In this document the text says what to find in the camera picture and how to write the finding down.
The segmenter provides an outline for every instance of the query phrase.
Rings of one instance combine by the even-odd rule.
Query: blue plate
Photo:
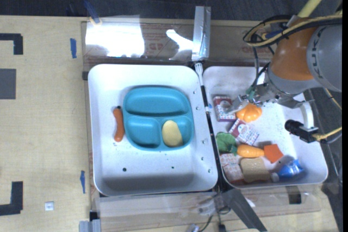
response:
[[[147,151],[178,150],[187,146],[194,135],[191,105],[180,91],[162,86],[138,87],[130,90],[123,101],[123,121],[130,143]],[[163,142],[162,126],[177,123],[183,145],[169,147]]]

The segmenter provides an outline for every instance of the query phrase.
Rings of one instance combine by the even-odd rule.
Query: white sink basin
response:
[[[197,74],[185,66],[101,64],[88,75],[94,182],[106,196],[207,191],[217,180],[214,150]],[[194,137],[181,149],[135,148],[114,141],[113,108],[139,86],[167,86],[189,100]]]

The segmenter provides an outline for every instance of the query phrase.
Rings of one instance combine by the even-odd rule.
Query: toy food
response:
[[[237,147],[237,154],[243,158],[257,158],[265,155],[262,149],[246,144],[242,144]]]
[[[246,123],[255,121],[262,114],[262,109],[255,104],[248,104],[243,109],[237,111],[235,115],[237,118],[243,120]]]
[[[254,145],[259,133],[242,119],[237,119],[230,130],[235,139],[242,144]]]
[[[213,98],[216,118],[218,122],[234,122],[236,119],[235,113],[228,111],[232,105],[231,98],[227,96],[215,96]]]
[[[289,179],[293,176],[296,176],[300,174],[303,171],[303,168],[301,167],[299,160],[292,160],[286,165],[283,165],[283,167],[277,172],[271,174],[272,182],[276,183],[283,179]]]
[[[234,154],[220,155],[221,166],[230,183],[242,181],[244,176],[238,164],[239,157]]]
[[[240,168],[244,175],[244,180],[247,183],[254,181],[267,181],[271,174],[265,167],[262,158],[242,159],[240,161]]]
[[[169,147],[178,147],[183,145],[183,137],[178,124],[173,120],[168,120],[163,124],[162,137],[164,143]]]
[[[263,151],[265,152],[265,157],[272,164],[283,156],[283,153],[279,150],[278,144],[266,145],[263,147]]]
[[[232,134],[220,132],[216,135],[216,144],[221,153],[237,153],[237,145]]]
[[[120,142],[125,135],[125,127],[123,125],[123,115],[121,107],[118,106],[113,110],[114,117],[116,119],[116,133],[114,139],[116,142]]]

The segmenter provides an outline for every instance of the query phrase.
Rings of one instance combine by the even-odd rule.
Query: black cable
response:
[[[248,36],[248,34],[254,30],[255,28],[259,27],[259,26],[266,26],[268,25],[267,23],[270,22],[270,21],[281,21],[281,20],[284,20],[284,22],[288,22],[289,20],[291,19],[291,16],[290,15],[278,15],[278,16],[273,16],[273,17],[269,17],[267,18],[266,20],[260,22],[258,25],[254,26],[253,28],[251,28],[243,37],[243,41],[245,41],[245,37]]]
[[[208,225],[210,224],[210,222],[212,221],[212,218],[213,218],[213,215],[211,215],[211,216],[208,218],[208,221],[207,221],[206,225],[205,225],[201,230],[199,230],[198,232],[203,232],[203,231],[208,227]]]
[[[270,62],[268,62],[265,66],[263,66],[263,68],[258,72],[254,82],[252,83],[252,87],[255,87],[257,85],[257,81],[259,80],[259,77],[261,76],[261,74],[266,71],[266,69],[268,68]]]
[[[260,64],[259,64],[259,57],[257,56],[257,50],[256,48],[252,48],[253,52],[254,52],[254,57],[255,57],[255,68],[256,68],[256,77],[259,73],[259,68],[260,68]]]
[[[252,36],[251,36],[251,39],[254,41],[256,41],[256,42],[261,42],[263,39],[262,39],[262,37],[259,35],[259,34],[252,34]]]
[[[331,20],[322,20],[322,21],[315,21],[315,22],[308,22],[298,28],[295,28],[294,30],[289,31],[288,33],[286,33],[285,35],[280,36],[279,38],[275,39],[274,41],[271,41],[270,43],[266,43],[265,45],[262,45],[262,47],[267,47],[267,46],[271,46],[274,43],[277,43],[281,40],[283,40],[284,38],[290,36],[291,34],[294,34],[296,32],[308,29],[308,28],[312,28],[312,27],[319,27],[319,26],[325,26],[325,25],[335,25],[335,24],[342,24],[342,18],[334,18]],[[245,37],[247,37],[247,35],[249,34],[249,32],[247,34],[245,34],[245,36],[243,37],[243,41],[246,43],[257,43],[255,41],[246,41]]]
[[[219,232],[226,232],[226,227],[221,222],[221,216],[219,212],[217,212],[217,216],[219,217],[219,224],[217,225]]]
[[[279,23],[279,27],[280,27],[281,29],[285,30],[285,29],[288,28],[287,24],[288,24],[287,22],[280,22],[280,23]]]
[[[270,52],[272,53],[272,55],[274,55],[274,50],[271,48],[271,46],[267,46],[267,48],[270,50]]]

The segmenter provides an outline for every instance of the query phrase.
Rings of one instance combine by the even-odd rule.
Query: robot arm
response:
[[[288,25],[291,27],[307,21],[308,18],[296,17]],[[257,84],[263,72],[264,80]],[[342,92],[342,23],[339,21],[305,28],[281,39],[271,62],[259,72],[246,94],[238,96],[230,110],[238,111],[248,102],[256,105],[271,102],[292,109],[301,108],[304,124],[289,120],[285,128],[302,140],[313,142],[316,139],[312,134],[318,128],[314,127],[313,118],[308,118],[310,105],[294,97],[316,87]]]

